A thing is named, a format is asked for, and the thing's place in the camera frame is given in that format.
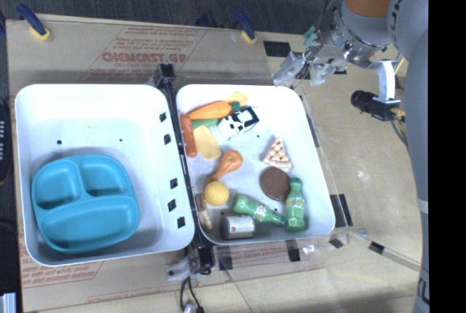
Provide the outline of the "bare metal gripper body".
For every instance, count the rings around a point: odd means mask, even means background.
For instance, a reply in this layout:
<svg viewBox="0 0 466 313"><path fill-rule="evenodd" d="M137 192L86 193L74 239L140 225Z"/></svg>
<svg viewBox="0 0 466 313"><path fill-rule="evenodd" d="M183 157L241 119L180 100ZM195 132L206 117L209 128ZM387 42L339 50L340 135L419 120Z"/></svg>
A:
<svg viewBox="0 0 466 313"><path fill-rule="evenodd" d="M386 47L363 41L341 17L322 18L318 28L312 25L304 34L304 46L304 59L309 63L337 68L353 64L363 69L369 68L373 55Z"/></svg>

